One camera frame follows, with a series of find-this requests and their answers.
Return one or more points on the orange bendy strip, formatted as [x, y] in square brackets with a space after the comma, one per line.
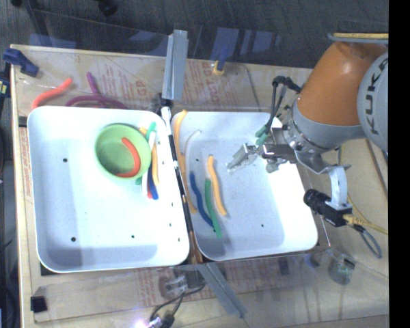
[49, 96]

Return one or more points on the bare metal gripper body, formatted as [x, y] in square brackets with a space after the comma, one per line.
[281, 152]

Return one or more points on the green bendy strip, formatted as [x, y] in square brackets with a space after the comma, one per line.
[212, 210]
[152, 127]

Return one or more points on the blue bendy strip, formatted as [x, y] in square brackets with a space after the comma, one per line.
[152, 188]
[199, 200]

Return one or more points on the brown cardboard board red print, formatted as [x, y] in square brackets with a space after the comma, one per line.
[89, 296]

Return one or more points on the red bendy strip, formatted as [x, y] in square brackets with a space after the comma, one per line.
[135, 157]
[149, 194]

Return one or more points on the thin black and white rod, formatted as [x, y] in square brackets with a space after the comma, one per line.
[177, 173]

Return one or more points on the white plastic tray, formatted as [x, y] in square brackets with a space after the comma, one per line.
[259, 210]
[99, 224]

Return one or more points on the green bowl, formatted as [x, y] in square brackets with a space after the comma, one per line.
[111, 154]

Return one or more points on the black cylinder on white bracket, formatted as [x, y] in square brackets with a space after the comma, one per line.
[323, 205]

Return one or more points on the purple bendy strip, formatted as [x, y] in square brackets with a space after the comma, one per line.
[99, 99]
[92, 82]

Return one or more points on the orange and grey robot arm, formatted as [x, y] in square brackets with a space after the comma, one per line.
[331, 87]

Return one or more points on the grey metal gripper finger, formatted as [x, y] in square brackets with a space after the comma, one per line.
[245, 150]
[241, 165]

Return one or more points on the yellow bendy strip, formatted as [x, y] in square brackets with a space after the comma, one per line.
[155, 166]
[177, 135]
[216, 186]

